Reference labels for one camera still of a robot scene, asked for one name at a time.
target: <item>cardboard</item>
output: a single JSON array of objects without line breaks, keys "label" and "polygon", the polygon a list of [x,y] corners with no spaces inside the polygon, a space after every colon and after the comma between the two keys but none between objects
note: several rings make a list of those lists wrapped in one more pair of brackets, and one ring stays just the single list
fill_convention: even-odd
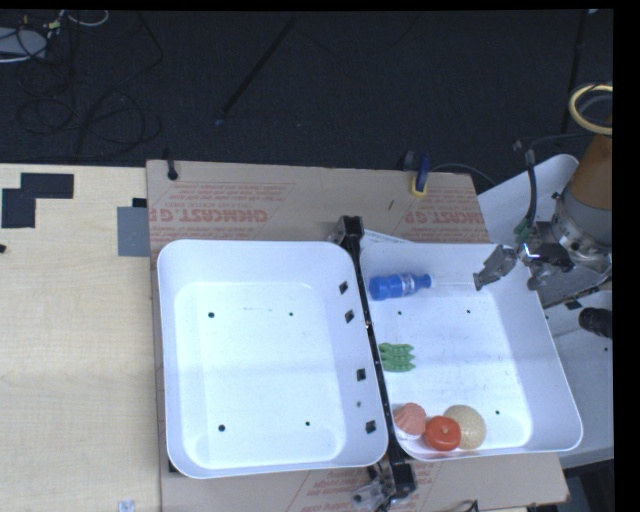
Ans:
[{"label": "cardboard", "polygon": [[[410,193],[412,173],[206,162],[147,162],[154,307],[160,479],[163,510],[312,512],[357,510],[351,491],[365,468],[296,471],[195,480],[170,471],[164,431],[162,336],[156,259],[182,238],[326,240],[342,215],[365,229],[414,242],[488,243],[468,175],[431,173],[427,194]],[[392,510],[482,510],[559,503],[568,488],[554,453],[424,463],[413,461],[418,489]]]}]

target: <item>beige ball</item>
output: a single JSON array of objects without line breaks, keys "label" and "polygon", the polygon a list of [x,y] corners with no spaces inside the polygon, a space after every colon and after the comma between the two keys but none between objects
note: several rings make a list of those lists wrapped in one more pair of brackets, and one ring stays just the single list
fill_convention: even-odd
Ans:
[{"label": "beige ball", "polygon": [[475,450],[484,441],[487,435],[487,426],[478,411],[468,405],[452,405],[444,416],[452,418],[460,425],[462,439],[459,448],[463,450]]}]

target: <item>black fabric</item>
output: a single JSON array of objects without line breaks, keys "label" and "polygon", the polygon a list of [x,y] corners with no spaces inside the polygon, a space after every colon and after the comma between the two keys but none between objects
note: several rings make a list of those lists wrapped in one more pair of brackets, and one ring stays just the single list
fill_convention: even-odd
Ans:
[{"label": "black fabric", "polygon": [[[586,16],[578,48],[581,13],[297,12],[255,76],[292,13],[65,16],[44,61],[0,64],[0,162],[138,166],[170,148],[175,160],[395,169],[412,150],[500,183],[524,169],[516,139],[560,133],[574,62],[576,85],[612,81],[613,10]],[[46,34],[57,14],[5,9],[0,26],[26,16]],[[581,158],[587,143],[536,157]]]}]

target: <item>black bracket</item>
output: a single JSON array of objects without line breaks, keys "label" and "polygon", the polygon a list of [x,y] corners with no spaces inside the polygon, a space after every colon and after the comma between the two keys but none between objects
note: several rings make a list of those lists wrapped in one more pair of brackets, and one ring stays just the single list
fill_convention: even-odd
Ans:
[{"label": "black bracket", "polygon": [[382,408],[384,410],[385,421],[387,424],[387,432],[389,433],[389,444],[387,448],[387,457],[391,468],[393,478],[394,494],[393,498],[402,499],[407,497],[416,489],[413,468],[406,462],[405,453],[398,443],[393,425],[393,416],[391,406],[389,404],[389,395],[384,382],[384,373],[382,369],[382,361],[378,353],[378,344],[376,342],[375,333],[373,331],[373,322],[369,311],[369,302],[367,300],[367,289],[365,287],[364,278],[362,276],[362,267],[360,266],[360,240],[364,236],[364,227],[361,217],[342,216],[336,225],[335,232],[331,237],[332,240],[340,247],[345,249],[351,259],[356,271],[358,281],[358,289],[360,291],[360,301],[362,302],[362,310],[364,312],[365,325],[367,327],[367,335],[369,337],[369,346],[376,370],[376,378],[380,389],[380,398],[382,400]]}]

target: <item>empty white tray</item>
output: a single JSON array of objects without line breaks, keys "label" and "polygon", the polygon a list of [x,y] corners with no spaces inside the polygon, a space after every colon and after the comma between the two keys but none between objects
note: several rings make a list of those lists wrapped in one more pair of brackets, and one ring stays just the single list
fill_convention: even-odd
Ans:
[{"label": "empty white tray", "polygon": [[374,276],[431,274],[431,288],[369,306],[378,344],[414,346],[409,372],[384,372],[392,407],[416,402],[428,416],[466,404],[483,416],[476,450],[439,452],[422,440],[399,440],[419,460],[564,451],[582,438],[582,423],[538,295],[518,262],[477,291],[473,273],[493,244],[374,243],[361,255],[368,285]]},{"label": "empty white tray", "polygon": [[329,242],[179,240],[158,257],[167,448],[193,478],[386,452],[355,270]]}]

